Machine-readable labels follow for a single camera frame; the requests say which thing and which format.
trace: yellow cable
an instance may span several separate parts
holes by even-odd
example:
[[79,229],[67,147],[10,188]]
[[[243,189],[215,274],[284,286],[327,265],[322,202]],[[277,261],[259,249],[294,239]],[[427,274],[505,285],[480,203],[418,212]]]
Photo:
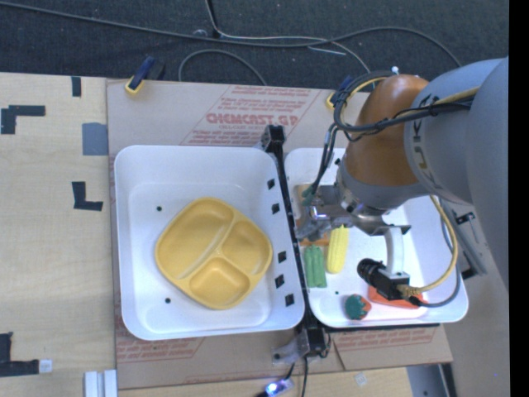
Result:
[[450,220],[446,216],[446,213],[439,204],[439,202],[432,195],[430,196],[430,199],[436,206],[437,212],[439,212],[439,214],[441,215],[441,219],[446,225],[446,228],[448,229],[448,234],[450,235],[450,240],[452,241],[452,259],[445,273],[438,280],[432,282],[429,285],[425,285],[422,287],[412,287],[411,285],[397,285],[397,289],[403,294],[403,297],[411,297],[412,295],[418,295],[424,291],[428,291],[437,287],[450,276],[450,274],[455,268],[455,264],[457,263],[457,255],[459,250],[457,246],[457,238],[455,236],[454,228],[450,224]]

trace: dark background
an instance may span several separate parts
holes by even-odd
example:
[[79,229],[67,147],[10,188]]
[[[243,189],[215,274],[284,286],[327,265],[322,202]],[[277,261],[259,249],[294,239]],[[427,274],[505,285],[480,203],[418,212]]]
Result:
[[[165,65],[164,80],[260,84],[242,62],[221,53],[192,57],[179,75],[194,52],[221,50],[253,65],[268,85],[336,88],[347,74],[366,70],[397,66],[431,80],[509,54],[509,0],[211,0],[220,38],[205,0],[0,1],[2,72],[128,78],[151,55]],[[345,49],[318,46],[342,55],[307,48],[307,40],[228,37],[348,34],[339,41]]]

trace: wooden surface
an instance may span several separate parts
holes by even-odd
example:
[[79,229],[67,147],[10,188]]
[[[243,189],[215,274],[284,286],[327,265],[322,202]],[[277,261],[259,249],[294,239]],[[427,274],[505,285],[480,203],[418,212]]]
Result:
[[[0,378],[1,396],[82,396],[83,373],[115,369],[108,157],[83,155],[84,123],[106,124],[105,79],[0,74],[0,108],[44,105],[0,135],[0,333],[14,361],[51,359],[49,374]],[[74,209],[72,182],[102,211]],[[294,378],[301,390],[303,378]],[[120,396],[258,394],[268,380],[128,390]],[[286,395],[296,395],[291,391]],[[411,397],[405,368],[310,375],[306,396]]]

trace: yellow toy corn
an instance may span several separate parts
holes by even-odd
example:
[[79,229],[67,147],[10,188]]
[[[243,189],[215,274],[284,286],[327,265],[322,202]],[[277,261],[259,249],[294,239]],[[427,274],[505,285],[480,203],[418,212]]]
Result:
[[347,245],[349,244],[349,229],[344,227],[335,228],[331,231],[329,248],[327,250],[327,272],[337,274],[346,263]]

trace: black hole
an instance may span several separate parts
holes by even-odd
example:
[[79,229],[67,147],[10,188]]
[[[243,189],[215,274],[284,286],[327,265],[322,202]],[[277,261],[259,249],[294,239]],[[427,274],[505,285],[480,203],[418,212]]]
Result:
[[284,276],[280,275],[275,279],[275,288],[279,288],[284,284]]
[[290,306],[291,304],[294,304],[294,294],[289,294],[285,296],[284,302],[287,306]]

